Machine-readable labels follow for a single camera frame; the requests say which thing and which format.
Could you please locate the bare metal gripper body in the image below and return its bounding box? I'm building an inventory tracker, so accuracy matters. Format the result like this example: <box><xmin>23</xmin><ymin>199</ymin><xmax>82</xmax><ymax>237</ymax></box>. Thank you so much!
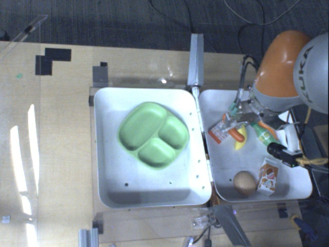
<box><xmin>227</xmin><ymin>99</ymin><xmax>266</xmax><ymax>128</ymax></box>

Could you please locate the red and white carton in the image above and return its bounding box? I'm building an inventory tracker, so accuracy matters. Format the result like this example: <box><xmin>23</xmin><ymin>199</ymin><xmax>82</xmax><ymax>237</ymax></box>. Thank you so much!
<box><xmin>208</xmin><ymin>119</ymin><xmax>231</xmax><ymax>145</ymax></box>

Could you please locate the orange sausage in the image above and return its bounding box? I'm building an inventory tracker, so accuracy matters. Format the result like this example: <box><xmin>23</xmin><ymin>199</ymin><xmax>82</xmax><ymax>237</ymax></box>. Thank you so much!
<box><xmin>228</xmin><ymin>128</ymin><xmax>245</xmax><ymax>143</ymax></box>

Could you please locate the yellow banana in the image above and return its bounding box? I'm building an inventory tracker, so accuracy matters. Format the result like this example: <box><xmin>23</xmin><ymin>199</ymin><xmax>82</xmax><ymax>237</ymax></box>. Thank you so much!
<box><xmin>234</xmin><ymin>124</ymin><xmax>248</xmax><ymax>151</ymax></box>

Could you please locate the green plastic bottle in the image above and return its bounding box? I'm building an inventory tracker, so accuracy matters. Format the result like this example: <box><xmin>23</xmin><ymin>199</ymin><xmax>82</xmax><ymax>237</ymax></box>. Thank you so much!
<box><xmin>250</xmin><ymin>121</ymin><xmax>278</xmax><ymax>147</ymax></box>

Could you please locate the white plastic tray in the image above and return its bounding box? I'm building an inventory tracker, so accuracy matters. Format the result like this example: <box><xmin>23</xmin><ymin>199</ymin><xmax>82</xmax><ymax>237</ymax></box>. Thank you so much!
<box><xmin>199</xmin><ymin>89</ymin><xmax>314</xmax><ymax>203</ymax></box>
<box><xmin>93</xmin><ymin>87</ymin><xmax>213</xmax><ymax>209</ymax></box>

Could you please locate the brown round potato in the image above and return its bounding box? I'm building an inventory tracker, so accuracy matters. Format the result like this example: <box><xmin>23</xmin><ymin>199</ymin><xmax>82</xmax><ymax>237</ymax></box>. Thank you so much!
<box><xmin>233</xmin><ymin>170</ymin><xmax>258</xmax><ymax>197</ymax></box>

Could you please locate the orange and white carton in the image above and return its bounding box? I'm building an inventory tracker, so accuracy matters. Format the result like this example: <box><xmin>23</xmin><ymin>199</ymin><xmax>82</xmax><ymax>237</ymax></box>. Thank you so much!
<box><xmin>256</xmin><ymin>157</ymin><xmax>279</xmax><ymax>197</ymax></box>

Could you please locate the green divided plate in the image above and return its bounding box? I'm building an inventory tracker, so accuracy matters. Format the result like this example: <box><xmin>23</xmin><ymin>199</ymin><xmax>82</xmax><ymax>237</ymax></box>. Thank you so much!
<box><xmin>117</xmin><ymin>101</ymin><xmax>191</xmax><ymax>170</ymax></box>

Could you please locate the black cylinder on white bracket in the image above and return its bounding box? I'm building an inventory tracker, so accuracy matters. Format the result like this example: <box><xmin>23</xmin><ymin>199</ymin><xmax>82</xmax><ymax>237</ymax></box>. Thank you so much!
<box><xmin>266</xmin><ymin>123</ymin><xmax>304</xmax><ymax>168</ymax></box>

